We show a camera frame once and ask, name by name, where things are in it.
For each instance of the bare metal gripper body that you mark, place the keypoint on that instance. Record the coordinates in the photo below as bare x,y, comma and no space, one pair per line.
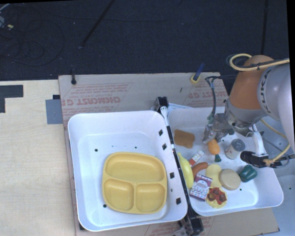
222,125

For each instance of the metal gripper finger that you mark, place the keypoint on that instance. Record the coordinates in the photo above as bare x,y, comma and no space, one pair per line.
208,135
219,136

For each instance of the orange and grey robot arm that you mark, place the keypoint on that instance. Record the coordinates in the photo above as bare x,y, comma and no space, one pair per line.
245,89

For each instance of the orange carrot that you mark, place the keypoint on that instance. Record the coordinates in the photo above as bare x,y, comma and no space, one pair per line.
213,148

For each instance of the small white can grey lid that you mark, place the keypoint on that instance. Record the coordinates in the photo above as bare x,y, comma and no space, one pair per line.
233,151

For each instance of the brown bread slice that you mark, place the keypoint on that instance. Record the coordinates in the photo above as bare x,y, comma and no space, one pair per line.
184,138

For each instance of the small red and white carton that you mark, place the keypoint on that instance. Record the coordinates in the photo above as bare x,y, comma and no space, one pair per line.
196,157

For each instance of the orange sausage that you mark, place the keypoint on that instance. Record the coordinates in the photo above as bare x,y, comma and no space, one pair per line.
200,167

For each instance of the pale yellow rounded shape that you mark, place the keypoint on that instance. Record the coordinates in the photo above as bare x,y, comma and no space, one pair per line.
213,173

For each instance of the thin black and white rod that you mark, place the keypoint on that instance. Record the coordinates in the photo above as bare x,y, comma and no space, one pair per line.
168,128

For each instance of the yellow banana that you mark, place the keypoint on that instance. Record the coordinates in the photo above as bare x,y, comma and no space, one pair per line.
186,171

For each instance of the beige round biscuit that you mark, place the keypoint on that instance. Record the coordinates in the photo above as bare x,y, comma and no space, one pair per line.
229,179

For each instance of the green pepper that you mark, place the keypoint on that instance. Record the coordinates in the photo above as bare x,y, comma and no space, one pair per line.
248,173

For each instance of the purple and white packet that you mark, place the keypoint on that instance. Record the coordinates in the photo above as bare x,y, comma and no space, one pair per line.
200,187

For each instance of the yellow pizza slice red toppings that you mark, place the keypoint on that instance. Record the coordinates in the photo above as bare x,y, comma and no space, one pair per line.
216,197

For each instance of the white plastic tray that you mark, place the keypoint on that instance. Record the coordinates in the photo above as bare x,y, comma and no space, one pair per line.
88,133
252,196

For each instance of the brown cardboard board red print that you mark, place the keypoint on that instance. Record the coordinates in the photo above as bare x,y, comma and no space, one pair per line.
136,95

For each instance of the yellow divided plate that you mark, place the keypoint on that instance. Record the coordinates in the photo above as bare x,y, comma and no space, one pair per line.
134,183

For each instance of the black cylinder on white bracket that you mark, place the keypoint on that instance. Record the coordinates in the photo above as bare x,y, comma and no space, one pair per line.
253,158

